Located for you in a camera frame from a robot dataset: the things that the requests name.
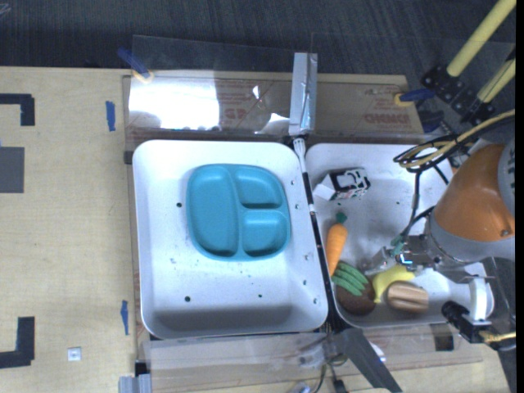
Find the wooden surface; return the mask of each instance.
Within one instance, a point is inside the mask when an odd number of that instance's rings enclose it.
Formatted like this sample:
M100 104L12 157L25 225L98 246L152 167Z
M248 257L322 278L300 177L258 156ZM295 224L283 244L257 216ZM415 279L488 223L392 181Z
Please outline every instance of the wooden surface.
M15 349L16 319L36 320L30 367L0 369L0 392L117 392L137 353L122 77L127 70L0 67L0 93L31 93L36 126L0 105L0 141L25 147L25 193L0 194L0 351ZM109 132L106 101L116 106ZM120 317L129 305L129 335ZM68 362L80 346L82 360ZM507 392L496 354L482 361L393 372L410 392ZM237 393L283 393L292 384ZM369 388L346 378L352 391ZM215 393L233 389L217 390ZM333 392L326 382L321 392Z

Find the toy carrot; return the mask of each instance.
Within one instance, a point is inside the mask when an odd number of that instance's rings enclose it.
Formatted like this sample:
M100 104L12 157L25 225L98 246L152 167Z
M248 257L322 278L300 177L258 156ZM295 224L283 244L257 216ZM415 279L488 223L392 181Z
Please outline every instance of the toy carrot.
M346 244L348 233L346 227L344 227L346 220L347 217L343 213L338 213L337 222L333 224L327 232L326 259L330 276L335 273L338 261L341 258L342 249Z

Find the yellow pole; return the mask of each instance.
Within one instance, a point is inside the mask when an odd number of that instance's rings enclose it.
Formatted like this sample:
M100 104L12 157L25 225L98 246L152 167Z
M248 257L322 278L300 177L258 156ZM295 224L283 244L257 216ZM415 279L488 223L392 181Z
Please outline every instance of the yellow pole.
M516 5L517 0L499 0L493 6L469 40L448 65L447 71L450 76L459 77L461 75L473 57L481 50L486 41L490 39L491 35L504 22L504 19L508 17Z
M479 90L477 97L484 103L489 103L495 96L515 77L515 70L517 69L517 59L507 60L503 63L500 69L495 73L491 80L486 83L481 90Z

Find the black square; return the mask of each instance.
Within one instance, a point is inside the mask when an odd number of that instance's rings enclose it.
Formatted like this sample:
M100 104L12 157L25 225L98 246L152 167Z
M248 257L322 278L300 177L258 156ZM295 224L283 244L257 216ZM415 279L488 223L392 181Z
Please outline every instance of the black square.
M23 147L0 147L0 193L24 193Z

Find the blue plate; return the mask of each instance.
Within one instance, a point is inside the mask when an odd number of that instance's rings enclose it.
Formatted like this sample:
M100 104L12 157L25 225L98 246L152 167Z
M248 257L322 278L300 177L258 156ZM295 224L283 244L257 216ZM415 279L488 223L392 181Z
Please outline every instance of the blue plate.
M187 183L187 225L195 247L220 260L256 260L283 251L291 235L276 176L249 165L206 165Z

